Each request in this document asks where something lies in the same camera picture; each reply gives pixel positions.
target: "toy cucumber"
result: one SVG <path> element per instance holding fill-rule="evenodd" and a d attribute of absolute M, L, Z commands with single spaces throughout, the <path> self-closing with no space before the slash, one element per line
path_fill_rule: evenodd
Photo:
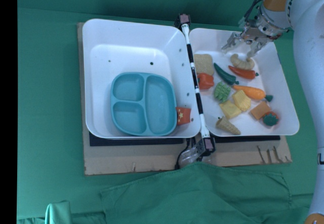
<path fill-rule="evenodd" d="M 216 63 L 214 63 L 214 68 L 218 75 L 229 85 L 239 84 L 236 80 L 236 76 L 233 76 L 227 72 L 225 72 L 222 68 L 220 68 Z"/>

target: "red chili pepper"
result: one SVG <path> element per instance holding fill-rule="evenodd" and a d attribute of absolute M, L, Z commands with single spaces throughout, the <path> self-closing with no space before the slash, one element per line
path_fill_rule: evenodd
<path fill-rule="evenodd" d="M 244 69 L 233 67 L 231 65 L 229 65 L 228 68 L 236 75 L 241 76 L 245 79 L 254 79 L 255 76 L 259 75 L 258 73 L 255 73 L 254 70 L 244 70 Z"/>
<path fill-rule="evenodd" d="M 207 90 L 214 86 L 214 77 L 210 74 L 201 72 L 197 75 L 199 88 Z"/>

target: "blue divided plate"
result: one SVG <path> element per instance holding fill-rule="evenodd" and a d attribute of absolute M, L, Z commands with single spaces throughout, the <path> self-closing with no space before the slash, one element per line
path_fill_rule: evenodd
<path fill-rule="evenodd" d="M 135 136 L 165 136 L 177 124 L 173 86 L 157 74 L 125 72 L 116 76 L 110 108 L 116 127 Z"/>

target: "robotic arm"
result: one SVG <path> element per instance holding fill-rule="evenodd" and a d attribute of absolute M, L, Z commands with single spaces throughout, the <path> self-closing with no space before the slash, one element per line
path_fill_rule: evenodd
<path fill-rule="evenodd" d="M 252 8 L 260 1 L 263 2 L 258 14 L 250 19 Z M 248 56 L 252 57 L 289 28 L 294 31 L 295 64 L 315 125 L 318 147 L 316 186 L 305 224 L 319 224 L 324 223 L 324 0 L 254 0 L 244 16 L 243 31 L 234 32 L 223 49 L 245 42 L 251 45 Z"/>

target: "green cloth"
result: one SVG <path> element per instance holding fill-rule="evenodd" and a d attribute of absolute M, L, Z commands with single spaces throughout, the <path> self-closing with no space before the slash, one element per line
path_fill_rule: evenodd
<path fill-rule="evenodd" d="M 308 208 L 292 208 L 279 173 L 201 162 L 101 191 L 106 222 L 302 224 Z"/>

